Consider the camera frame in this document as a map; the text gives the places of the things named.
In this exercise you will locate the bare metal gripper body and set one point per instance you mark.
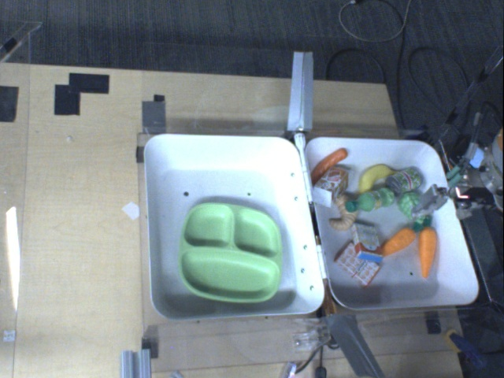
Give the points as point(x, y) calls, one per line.
point(474, 183)

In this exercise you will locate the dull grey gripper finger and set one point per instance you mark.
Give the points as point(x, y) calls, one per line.
point(435, 193)
point(423, 209)

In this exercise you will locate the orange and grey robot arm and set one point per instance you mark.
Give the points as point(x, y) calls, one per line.
point(500, 144)

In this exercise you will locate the green broccoli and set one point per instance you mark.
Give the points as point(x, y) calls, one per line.
point(407, 205)

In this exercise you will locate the green and white can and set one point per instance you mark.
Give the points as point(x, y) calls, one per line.
point(405, 179)

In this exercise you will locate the orange carrot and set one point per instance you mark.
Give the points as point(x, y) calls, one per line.
point(399, 240)
point(427, 250)

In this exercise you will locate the green plastic bottle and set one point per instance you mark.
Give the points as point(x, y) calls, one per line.
point(372, 200)

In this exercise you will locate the yellow banana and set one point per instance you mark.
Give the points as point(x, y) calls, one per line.
point(372, 175)

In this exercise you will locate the small white carton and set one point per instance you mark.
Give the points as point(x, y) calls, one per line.
point(366, 235)

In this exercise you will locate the white plastic tray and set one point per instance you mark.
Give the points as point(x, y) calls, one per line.
point(397, 290)
point(220, 164)

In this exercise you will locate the flat orange and white carton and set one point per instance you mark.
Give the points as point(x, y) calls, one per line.
point(356, 268)

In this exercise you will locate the orange sausage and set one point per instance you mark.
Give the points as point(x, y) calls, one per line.
point(328, 161)

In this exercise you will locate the green divided plate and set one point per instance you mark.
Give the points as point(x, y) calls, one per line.
point(228, 266)

